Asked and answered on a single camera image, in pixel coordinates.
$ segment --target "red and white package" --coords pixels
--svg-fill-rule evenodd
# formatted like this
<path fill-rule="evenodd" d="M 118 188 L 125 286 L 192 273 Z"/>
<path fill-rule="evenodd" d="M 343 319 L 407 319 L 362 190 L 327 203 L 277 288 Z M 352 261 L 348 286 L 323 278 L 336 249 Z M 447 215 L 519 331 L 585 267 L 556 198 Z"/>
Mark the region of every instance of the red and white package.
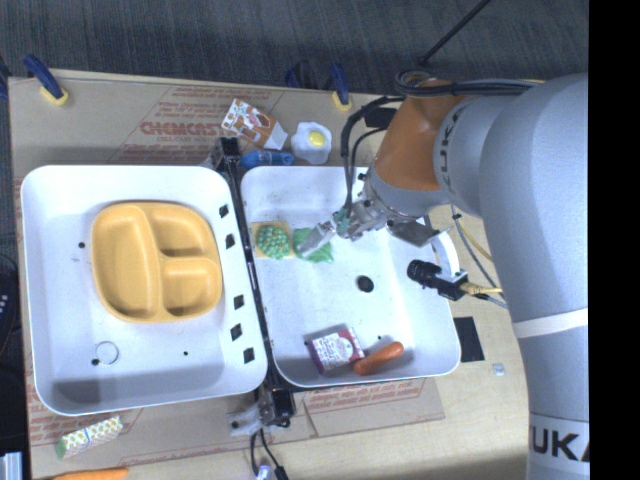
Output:
<path fill-rule="evenodd" d="M 307 348 L 320 373 L 364 358 L 364 352 L 352 328 L 310 340 Z"/>
<path fill-rule="evenodd" d="M 237 98 L 231 103 L 222 127 L 261 148 L 282 149 L 287 138 L 278 121 Z"/>

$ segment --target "orange carrot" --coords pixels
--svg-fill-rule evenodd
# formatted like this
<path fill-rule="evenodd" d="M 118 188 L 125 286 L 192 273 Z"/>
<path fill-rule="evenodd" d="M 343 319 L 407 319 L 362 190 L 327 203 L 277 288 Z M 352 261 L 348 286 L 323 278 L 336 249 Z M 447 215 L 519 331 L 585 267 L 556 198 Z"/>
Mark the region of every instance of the orange carrot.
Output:
<path fill-rule="evenodd" d="M 66 473 L 53 477 L 53 480 L 122 480 L 128 474 L 129 470 L 127 468 L 109 468 Z"/>
<path fill-rule="evenodd" d="M 364 359 L 359 359 L 353 363 L 353 369 L 358 375 L 369 375 L 382 365 L 387 364 L 392 359 L 400 357 L 404 352 L 404 346 L 399 341 L 394 341 L 386 347 L 377 350 Z"/>

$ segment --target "food package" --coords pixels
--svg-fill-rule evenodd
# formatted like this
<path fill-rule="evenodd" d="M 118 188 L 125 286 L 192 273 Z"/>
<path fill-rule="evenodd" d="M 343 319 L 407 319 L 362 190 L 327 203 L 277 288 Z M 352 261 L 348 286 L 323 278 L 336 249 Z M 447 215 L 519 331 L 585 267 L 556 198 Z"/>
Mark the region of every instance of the food package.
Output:
<path fill-rule="evenodd" d="M 278 121 L 238 98 L 231 103 L 222 128 L 265 149 L 282 149 L 287 139 L 287 133 Z"/>
<path fill-rule="evenodd" d="M 113 441 L 122 430 L 120 416 L 95 423 L 88 427 L 65 434 L 56 444 L 56 453 L 61 459 L 68 459 L 99 444 Z"/>
<path fill-rule="evenodd" d="M 360 342 L 352 328 L 310 340 L 307 342 L 307 348 L 320 373 L 364 357 Z"/>

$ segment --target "orange object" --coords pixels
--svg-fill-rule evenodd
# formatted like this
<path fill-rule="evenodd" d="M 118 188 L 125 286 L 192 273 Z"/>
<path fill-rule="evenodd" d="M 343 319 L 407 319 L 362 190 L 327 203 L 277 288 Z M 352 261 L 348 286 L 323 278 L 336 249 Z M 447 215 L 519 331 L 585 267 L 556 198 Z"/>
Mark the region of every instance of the orange object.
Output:
<path fill-rule="evenodd" d="M 421 85 L 444 85 L 427 80 Z M 465 96 L 406 98 L 389 124 L 374 166 L 380 178 L 404 190 L 439 190 L 433 168 L 433 145 L 442 121 Z"/>
<path fill-rule="evenodd" d="M 128 474 L 129 470 L 127 468 L 109 468 L 66 473 L 53 477 L 53 480 L 121 480 Z"/>
<path fill-rule="evenodd" d="M 400 357 L 403 352 L 404 345 L 399 341 L 394 341 L 370 356 L 353 363 L 353 369 L 358 375 L 369 375 L 389 361 Z"/>
<path fill-rule="evenodd" d="M 100 300 L 128 322 L 203 315 L 222 296 L 222 267 L 208 222 L 164 202 L 103 209 L 92 227 L 92 264 Z"/>

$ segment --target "kuka logo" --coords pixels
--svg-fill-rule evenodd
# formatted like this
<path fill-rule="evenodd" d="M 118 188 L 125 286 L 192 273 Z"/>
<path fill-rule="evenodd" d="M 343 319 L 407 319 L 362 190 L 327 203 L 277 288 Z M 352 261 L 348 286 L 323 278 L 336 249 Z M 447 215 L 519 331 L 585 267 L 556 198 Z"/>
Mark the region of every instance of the kuka logo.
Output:
<path fill-rule="evenodd" d="M 577 462 L 591 462 L 589 441 L 584 449 L 576 449 L 575 442 L 580 441 L 580 435 L 572 432 L 560 433 L 547 428 L 538 429 L 529 426 L 529 450 L 541 455 L 568 459 Z"/>

